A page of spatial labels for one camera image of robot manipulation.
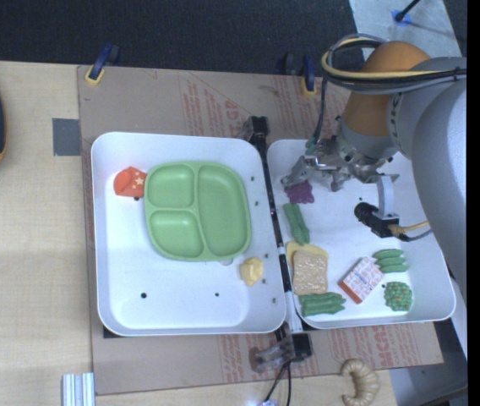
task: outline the wooden table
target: wooden table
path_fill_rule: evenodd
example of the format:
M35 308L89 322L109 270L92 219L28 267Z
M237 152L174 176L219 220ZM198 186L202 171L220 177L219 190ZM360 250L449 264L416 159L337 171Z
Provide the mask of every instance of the wooden table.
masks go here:
M0 62L8 152L0 162L0 405L61 404L67 373L92 371L82 167L54 156L52 120L79 118L75 65ZM373 405L391 406L387 370ZM98 396L97 405L257 405L272 382ZM286 401L286 379L272 398ZM292 405L342 405L350 379L292 380Z

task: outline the small box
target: small box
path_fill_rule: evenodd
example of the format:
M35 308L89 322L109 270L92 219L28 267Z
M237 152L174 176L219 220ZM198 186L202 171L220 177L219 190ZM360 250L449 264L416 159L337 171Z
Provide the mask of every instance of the small box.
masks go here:
M375 265L374 260L363 257L339 282L339 286L353 301L360 304L381 282L383 276L384 273Z

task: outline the cardboard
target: cardboard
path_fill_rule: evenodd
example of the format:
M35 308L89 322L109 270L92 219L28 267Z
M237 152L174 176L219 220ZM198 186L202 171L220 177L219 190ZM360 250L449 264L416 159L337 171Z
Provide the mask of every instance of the cardboard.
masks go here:
M320 96L303 96L300 77L106 67L98 85L78 68L81 155L90 279L95 391L98 395L273 380L252 370L249 355L275 344L273 333L170 337L116 337L97 313L90 148L109 131L235 137L250 116L266 116L268 144L308 139ZM316 81L320 91L321 80ZM348 91L329 85L323 136L345 108ZM377 370L443 362L433 323L309 331L314 354L292 377L339 373L358 357Z

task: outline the robotic arm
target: robotic arm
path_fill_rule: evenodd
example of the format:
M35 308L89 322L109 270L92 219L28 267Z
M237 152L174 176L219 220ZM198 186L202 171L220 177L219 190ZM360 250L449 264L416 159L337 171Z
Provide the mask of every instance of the robotic arm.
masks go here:
M358 72L337 69L335 55L351 47L374 50ZM338 41L322 66L323 86L352 93L336 134L320 137L322 112L305 155L281 182L293 186L321 171L332 191L350 178L377 184L379 206L361 203L355 215L381 238L407 240L392 211L397 176L378 171L399 151L411 160L430 229L466 301L466 59L430 58L403 41L354 35Z

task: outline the green plate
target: green plate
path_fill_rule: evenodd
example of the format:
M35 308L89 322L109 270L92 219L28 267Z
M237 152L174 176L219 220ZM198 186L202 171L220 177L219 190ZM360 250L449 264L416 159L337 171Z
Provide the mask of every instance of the green plate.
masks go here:
M145 180L145 216L159 253L181 261L223 261L251 239L243 182L214 162L169 162Z

